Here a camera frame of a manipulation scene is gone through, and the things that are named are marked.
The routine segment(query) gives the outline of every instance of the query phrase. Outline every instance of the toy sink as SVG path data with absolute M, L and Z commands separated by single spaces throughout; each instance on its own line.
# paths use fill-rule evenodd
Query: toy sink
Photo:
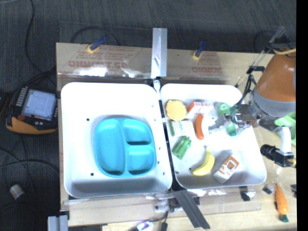
M 186 107 L 202 100 L 233 106 L 241 96 L 238 89 L 228 85 L 167 83 L 160 95 L 146 84 L 65 85 L 61 107 L 66 191 L 75 198 L 89 198 L 165 193 L 174 180 L 186 189 L 262 184 L 266 169 L 253 128 L 233 137 L 225 129 L 210 134 L 207 128 L 215 123 L 215 112 L 206 115 L 202 122 L 205 138 L 191 136 L 191 147 L 182 160 L 170 151 L 179 137 L 172 136 L 170 130 L 168 100 L 181 100 Z M 205 147 L 215 157 L 213 170 L 203 177 L 194 176 L 191 169 L 204 160 Z M 230 154 L 240 164 L 232 177 L 221 184 L 212 175 Z

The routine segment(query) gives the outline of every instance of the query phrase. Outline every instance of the blue divided plate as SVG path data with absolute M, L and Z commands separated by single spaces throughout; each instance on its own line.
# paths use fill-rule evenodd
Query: blue divided plate
M 156 164 L 151 129 L 131 118 L 109 118 L 94 131 L 94 155 L 100 171 L 110 177 L 131 178 L 149 173 Z

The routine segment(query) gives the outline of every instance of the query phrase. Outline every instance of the wooden surface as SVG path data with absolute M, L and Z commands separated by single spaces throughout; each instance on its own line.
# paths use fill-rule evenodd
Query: wooden surface
M 191 55 L 191 51 L 178 51 L 179 55 Z M 253 53 L 229 53 L 217 52 L 220 66 L 224 76 L 228 76 L 230 84 L 235 84 L 238 77 L 242 76 L 248 66 L 257 58 Z M 272 55 L 266 55 L 259 65 L 266 66 Z M 254 129 L 259 146 L 267 143 L 280 147 L 280 137 L 262 127 Z M 107 231 L 129 231 L 136 227 L 142 220 L 158 218 L 162 216 L 156 213 L 153 200 L 145 196 L 122 196 L 85 200 L 68 200 L 68 194 L 63 184 L 63 148 L 61 126 L 61 100 L 59 99 L 59 145 L 60 145 L 60 175 L 61 175 L 61 203 L 62 210 L 69 209 L 69 227 L 96 224 L 108 224 L 102 226 Z M 256 187 L 256 195 L 252 201 L 236 199 L 239 194 L 227 194 L 227 197 L 211 196 L 201 200 L 200 210 L 211 230 L 214 231 L 275 231 L 297 230 L 296 198 L 293 197 L 290 185 L 296 184 L 296 170 L 293 168 L 281 168 L 274 162 L 264 158 L 267 169 L 267 179 L 264 185 L 271 186 L 279 182 L 289 204 L 289 222 L 279 220 L 279 213 L 275 208 L 275 195 L 261 191 L 264 185 Z M 194 230 L 191 222 L 183 211 L 170 213 L 167 219 L 168 231 Z M 152 230 L 159 230 L 160 222 L 154 222 Z

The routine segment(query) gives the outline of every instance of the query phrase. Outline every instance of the device screen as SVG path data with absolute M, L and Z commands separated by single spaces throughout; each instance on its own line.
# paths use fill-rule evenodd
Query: device screen
M 30 89 L 26 97 L 22 115 L 37 116 L 50 121 L 56 101 L 55 94 Z

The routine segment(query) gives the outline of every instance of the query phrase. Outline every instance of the blue clamp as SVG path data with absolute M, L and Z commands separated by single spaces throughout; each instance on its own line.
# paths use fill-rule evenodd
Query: blue clamp
M 101 44 L 104 44 L 109 39 L 108 35 L 104 35 L 100 37 L 98 40 L 96 40 L 93 44 L 88 46 L 88 52 L 93 54 L 94 52 L 98 51 Z
M 204 39 L 201 41 L 198 49 L 195 50 L 194 54 L 193 54 L 193 59 L 195 60 L 199 60 L 202 54 L 202 51 L 204 50 L 205 46 L 207 44 L 207 41 Z

